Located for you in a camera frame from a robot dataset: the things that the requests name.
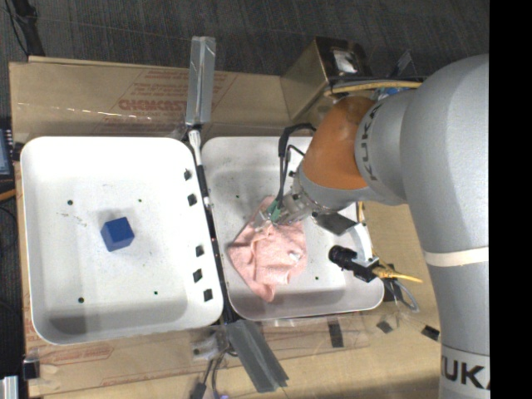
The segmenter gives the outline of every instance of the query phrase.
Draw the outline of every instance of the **floor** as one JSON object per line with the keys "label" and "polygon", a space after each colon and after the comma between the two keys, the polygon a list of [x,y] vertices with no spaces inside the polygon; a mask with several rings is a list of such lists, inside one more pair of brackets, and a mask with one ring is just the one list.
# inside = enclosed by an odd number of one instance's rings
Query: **floor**
{"label": "floor", "polygon": [[[315,36],[352,39],[385,75],[410,49],[416,74],[489,52],[490,0],[29,0],[50,57],[187,67],[190,38],[216,38],[216,68],[281,75]],[[24,61],[0,1],[0,120],[8,63]],[[0,377],[19,370],[14,202],[0,204]]]}

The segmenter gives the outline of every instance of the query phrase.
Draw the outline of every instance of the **pink cloth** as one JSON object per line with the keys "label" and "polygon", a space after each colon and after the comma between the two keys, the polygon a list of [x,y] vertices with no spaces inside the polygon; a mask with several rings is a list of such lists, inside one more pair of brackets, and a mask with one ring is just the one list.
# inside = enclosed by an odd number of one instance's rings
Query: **pink cloth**
{"label": "pink cloth", "polygon": [[251,290],[266,302],[272,302],[276,285],[286,285],[290,278],[307,266],[307,245],[303,223],[275,226],[268,224],[256,232],[252,223],[260,209],[267,208],[267,197],[246,224],[228,253],[234,267]]}

